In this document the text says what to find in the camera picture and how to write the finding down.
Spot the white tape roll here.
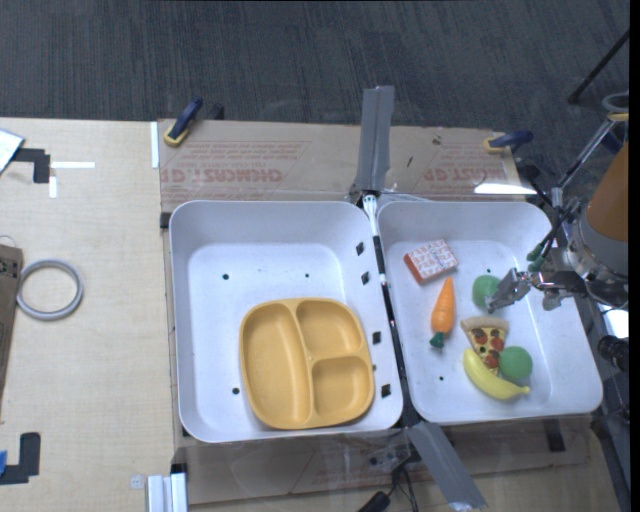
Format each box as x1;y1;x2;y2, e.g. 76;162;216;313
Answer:
15;258;85;322

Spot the black cylinder on white bracket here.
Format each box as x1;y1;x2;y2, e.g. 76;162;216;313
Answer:
596;333;630;374

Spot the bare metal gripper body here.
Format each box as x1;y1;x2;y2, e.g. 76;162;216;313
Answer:
529;238;630;312

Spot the yellow banana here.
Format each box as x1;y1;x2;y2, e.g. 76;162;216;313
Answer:
461;347;532;402

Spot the orange carrot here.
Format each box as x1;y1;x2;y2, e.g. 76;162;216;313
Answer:
428;275;457;350

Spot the pizza slice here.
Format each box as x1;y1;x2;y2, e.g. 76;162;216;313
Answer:
459;315;511;372

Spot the orange and white carton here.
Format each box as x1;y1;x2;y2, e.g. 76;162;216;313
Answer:
402;238;460;287

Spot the brown cardboard board red print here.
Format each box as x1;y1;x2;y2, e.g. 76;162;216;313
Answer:
156;118;604;506

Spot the green ball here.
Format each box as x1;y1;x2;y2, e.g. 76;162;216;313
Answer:
471;274;502;310
497;345;535;383

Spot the white plastic tray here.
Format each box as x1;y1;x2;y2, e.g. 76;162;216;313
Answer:
168;199;405;445
375;200;605;427

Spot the yellow divided plate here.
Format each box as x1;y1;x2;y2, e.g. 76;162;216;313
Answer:
238;297;377;432

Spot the brown cardboard piece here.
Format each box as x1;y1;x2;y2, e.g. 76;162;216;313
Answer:
0;243;25;419

